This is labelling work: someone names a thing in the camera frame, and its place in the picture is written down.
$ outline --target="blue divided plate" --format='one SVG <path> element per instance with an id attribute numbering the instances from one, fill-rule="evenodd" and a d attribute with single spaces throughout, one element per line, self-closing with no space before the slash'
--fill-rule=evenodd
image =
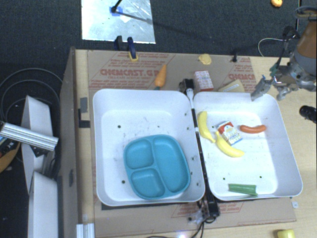
<path id="1" fill-rule="evenodd" d="M 190 183 L 183 150 L 171 136 L 136 139 L 125 147 L 123 158 L 132 189 L 141 198 L 174 196 Z"/>

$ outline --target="silver metal sheet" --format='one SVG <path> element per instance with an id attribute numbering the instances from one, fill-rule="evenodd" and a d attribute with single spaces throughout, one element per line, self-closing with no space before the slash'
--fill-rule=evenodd
<path id="1" fill-rule="evenodd" d="M 113 14 L 110 9 L 118 0 L 81 0 L 82 38 L 84 40 L 123 41 L 132 37 L 136 43 L 155 44 L 150 0 L 122 0 Z"/>

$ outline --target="black carpet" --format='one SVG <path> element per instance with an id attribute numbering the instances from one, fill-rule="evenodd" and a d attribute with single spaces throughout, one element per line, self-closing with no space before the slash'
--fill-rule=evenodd
<path id="1" fill-rule="evenodd" d="M 274 8 L 270 0 L 150 0 L 155 45 L 137 44 L 138 51 L 209 53 L 259 56 L 258 42 L 281 38 L 285 26 L 295 25 L 293 11 L 298 0 L 283 0 Z M 316 6 L 317 0 L 303 0 Z M 306 26 L 301 22 L 299 32 Z M 290 50 L 296 43 L 291 43 Z M 63 77 L 71 46 L 78 49 L 113 50 L 113 43 L 81 39 L 81 0 L 0 0 L 0 82 L 15 71 L 40 67 Z M 278 56 L 281 43 L 265 41 L 265 56 Z M 45 73 L 20 74 L 0 88 L 0 96 L 22 79 L 45 81 L 59 92 L 58 81 Z M 45 98 L 52 109 L 58 134 L 58 104 L 52 92 L 36 83 L 19 84 L 8 91 L 4 112 L 26 94 Z M 8 112 L 8 121 L 19 124 L 23 102 Z M 27 237 L 28 196 L 22 163 L 15 159 L 12 170 L 0 174 L 0 238 Z"/>

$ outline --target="banana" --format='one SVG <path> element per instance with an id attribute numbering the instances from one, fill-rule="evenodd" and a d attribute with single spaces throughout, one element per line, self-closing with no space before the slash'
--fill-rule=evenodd
<path id="1" fill-rule="evenodd" d="M 233 148 L 226 140 L 224 140 L 222 136 L 219 135 L 219 131 L 216 131 L 216 136 L 217 136 L 216 144 L 223 153 L 233 158 L 241 157 L 244 155 L 243 151 Z"/>
<path id="2" fill-rule="evenodd" d="M 207 127 L 207 112 L 203 111 L 198 115 L 198 128 L 202 137 L 209 139 L 212 143 L 216 143 L 216 140 L 212 137 Z"/>

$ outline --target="hot dog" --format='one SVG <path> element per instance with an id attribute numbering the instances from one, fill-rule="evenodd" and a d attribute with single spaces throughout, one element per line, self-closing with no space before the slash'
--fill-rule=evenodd
<path id="1" fill-rule="evenodd" d="M 266 126 L 265 125 L 259 125 L 259 126 L 256 126 L 256 127 L 249 127 L 249 126 L 246 126 L 246 125 L 240 125 L 240 130 L 242 132 L 245 132 L 245 133 L 251 133 L 251 134 L 255 134 L 255 133 L 260 133 L 260 132 L 263 132 L 266 130 Z"/>

